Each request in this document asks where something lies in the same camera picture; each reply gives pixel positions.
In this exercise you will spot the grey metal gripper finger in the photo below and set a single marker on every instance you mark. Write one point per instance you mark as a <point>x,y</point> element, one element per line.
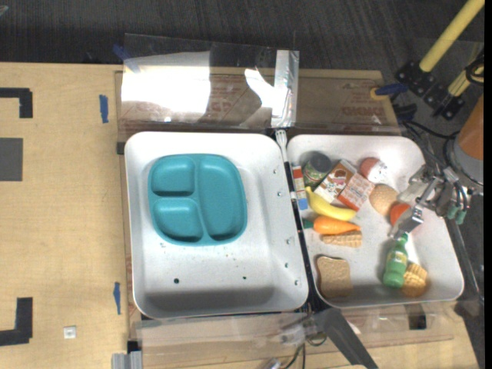
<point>412,194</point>
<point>407,222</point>

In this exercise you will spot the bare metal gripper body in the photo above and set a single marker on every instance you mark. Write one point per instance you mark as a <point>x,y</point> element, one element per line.
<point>434,190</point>

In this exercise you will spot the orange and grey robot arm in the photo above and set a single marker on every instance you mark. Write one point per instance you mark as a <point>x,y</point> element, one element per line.
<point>472,137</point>

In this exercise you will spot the orange round fruit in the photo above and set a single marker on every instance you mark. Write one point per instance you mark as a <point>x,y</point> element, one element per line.
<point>398,213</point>

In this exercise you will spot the tan round bun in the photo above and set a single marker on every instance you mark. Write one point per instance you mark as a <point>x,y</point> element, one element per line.
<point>382,199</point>

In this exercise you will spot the green bottle yellow label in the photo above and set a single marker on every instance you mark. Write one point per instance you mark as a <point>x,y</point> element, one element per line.
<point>396,265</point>

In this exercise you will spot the orange and white packet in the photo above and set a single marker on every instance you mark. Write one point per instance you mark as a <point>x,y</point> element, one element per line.
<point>356,192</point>

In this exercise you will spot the yellow corn cob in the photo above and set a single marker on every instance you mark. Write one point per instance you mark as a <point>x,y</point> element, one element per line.
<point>416,281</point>

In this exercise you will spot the white plastic tray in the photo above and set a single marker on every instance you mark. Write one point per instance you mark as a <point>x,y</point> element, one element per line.
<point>215,267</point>
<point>369,267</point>

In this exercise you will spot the tan waffle biscuit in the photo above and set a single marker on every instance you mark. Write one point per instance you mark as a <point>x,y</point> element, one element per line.
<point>344,239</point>

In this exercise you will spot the orange carrot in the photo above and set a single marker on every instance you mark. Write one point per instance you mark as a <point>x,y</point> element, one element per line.
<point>334,226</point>

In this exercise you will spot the yellow banana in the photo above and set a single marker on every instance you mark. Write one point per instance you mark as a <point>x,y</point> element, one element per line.
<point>330,209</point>

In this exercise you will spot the brown bread slice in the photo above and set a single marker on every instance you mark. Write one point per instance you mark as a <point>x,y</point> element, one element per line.
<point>334,277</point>

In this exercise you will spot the dark can green label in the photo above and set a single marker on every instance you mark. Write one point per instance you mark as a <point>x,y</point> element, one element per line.
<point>317,169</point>

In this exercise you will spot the small red white blue carton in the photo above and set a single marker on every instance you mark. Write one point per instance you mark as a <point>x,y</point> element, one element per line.
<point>299,188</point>

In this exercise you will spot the thin black and white rod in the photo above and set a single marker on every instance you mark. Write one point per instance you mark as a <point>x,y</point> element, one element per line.
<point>295,206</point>

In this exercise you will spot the blue divided plate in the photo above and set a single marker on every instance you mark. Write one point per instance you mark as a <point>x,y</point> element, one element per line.
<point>221,198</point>

